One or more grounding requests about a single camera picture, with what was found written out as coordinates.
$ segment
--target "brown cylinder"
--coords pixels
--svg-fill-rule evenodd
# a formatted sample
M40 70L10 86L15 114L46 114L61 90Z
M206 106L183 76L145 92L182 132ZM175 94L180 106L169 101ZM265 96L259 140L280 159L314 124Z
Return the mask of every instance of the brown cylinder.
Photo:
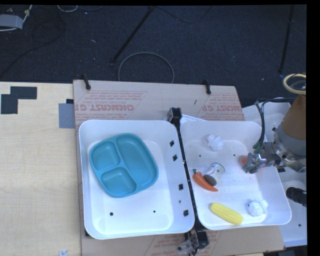
M306 140L306 115L306 96L299 94L281 123L283 131L293 138Z

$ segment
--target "blue plate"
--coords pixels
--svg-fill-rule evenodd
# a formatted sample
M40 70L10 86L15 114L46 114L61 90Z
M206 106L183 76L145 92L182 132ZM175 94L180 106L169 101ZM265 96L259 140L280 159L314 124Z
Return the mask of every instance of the blue plate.
M90 151L90 163L103 189L117 198L147 189L159 175L147 146L131 133L116 135L96 144Z

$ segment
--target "dark background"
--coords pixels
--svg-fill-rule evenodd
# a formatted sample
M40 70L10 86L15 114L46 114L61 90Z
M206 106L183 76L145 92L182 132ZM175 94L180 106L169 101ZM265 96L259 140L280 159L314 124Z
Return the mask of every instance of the dark background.
M156 6L112 65L150 6L33 5L23 29L0 32L0 81L70 84L82 74L101 81L207 80L235 86L242 107L295 98L283 77L306 74L307 5L293 5L289 22L291 6ZM0 4L0 14L24 18L29 7Z

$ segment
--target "red chili pepper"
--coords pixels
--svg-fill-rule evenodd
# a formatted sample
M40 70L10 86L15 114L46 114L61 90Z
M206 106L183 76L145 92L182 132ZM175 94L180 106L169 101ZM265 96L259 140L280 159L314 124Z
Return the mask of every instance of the red chili pepper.
M205 180L205 178L202 176L201 172L197 172L196 169L193 169L193 176L192 178L194 179L194 181L201 186L202 188L206 189L206 190L210 190L213 192L217 192L218 189L216 189L214 186L212 186L209 182L207 182Z

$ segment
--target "tin can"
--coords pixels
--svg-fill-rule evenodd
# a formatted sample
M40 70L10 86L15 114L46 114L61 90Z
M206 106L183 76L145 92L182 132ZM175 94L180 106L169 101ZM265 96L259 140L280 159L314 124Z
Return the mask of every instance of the tin can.
M210 164L203 177L208 183L210 183L212 186L215 186L219 177L225 171L225 168L220 163L213 162L212 164Z

